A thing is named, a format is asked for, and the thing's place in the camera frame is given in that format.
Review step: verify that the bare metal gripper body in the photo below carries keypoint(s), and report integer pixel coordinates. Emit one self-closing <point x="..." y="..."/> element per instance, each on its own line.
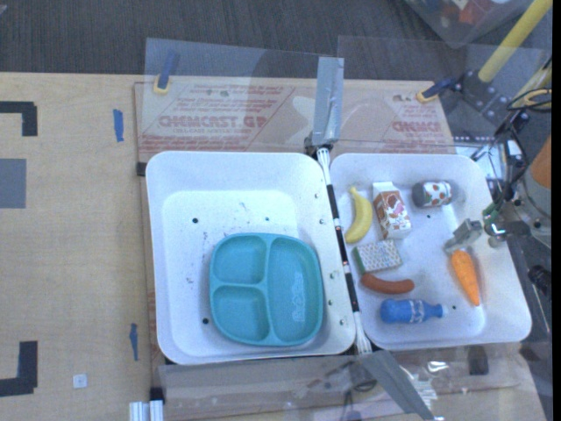
<point x="508" y="229"/>

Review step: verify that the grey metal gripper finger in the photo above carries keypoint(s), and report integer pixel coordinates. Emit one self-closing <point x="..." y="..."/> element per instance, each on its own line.
<point x="471" y="229"/>
<point x="456" y="242"/>

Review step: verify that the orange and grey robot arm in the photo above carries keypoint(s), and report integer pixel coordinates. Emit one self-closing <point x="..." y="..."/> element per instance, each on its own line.
<point x="542" y="165"/>

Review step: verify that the white plastic tray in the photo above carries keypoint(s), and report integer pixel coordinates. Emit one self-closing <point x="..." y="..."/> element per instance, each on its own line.
<point x="431" y="252"/>
<point x="184" y="252"/>

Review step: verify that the orange carrot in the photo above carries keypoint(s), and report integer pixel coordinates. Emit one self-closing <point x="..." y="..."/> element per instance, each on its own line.
<point x="466" y="272"/>

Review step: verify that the white can with red print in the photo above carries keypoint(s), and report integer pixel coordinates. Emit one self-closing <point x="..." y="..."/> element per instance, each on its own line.
<point x="436" y="194"/>

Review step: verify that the white and orange carton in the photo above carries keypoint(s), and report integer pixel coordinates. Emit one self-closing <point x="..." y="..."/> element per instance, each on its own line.
<point x="391" y="213"/>

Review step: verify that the green and white packet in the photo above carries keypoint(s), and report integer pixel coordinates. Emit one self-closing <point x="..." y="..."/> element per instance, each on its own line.
<point x="378" y="256"/>

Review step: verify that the orange sausage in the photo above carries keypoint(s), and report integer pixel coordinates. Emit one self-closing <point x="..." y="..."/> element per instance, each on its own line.
<point x="388" y="284"/>

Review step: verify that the blue bottle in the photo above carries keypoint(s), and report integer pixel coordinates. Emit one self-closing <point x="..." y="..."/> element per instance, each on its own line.
<point x="405" y="311"/>

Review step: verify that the yellow banana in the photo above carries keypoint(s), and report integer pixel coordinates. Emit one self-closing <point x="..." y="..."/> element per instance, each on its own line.
<point x="364" y="217"/>

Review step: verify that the thin black and white rod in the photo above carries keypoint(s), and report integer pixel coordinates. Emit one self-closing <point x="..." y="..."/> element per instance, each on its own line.
<point x="337" y="224"/>

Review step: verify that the blue divided plate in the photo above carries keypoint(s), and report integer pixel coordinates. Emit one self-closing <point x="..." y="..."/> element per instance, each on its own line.
<point x="287" y="287"/>

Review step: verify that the brown cardboard board, red print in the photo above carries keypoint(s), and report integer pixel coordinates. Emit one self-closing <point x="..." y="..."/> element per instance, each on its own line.
<point x="219" y="121"/>

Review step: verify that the black cylinder on white bracket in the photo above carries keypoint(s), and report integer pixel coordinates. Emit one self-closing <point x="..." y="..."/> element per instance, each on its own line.
<point x="540" y="280"/>

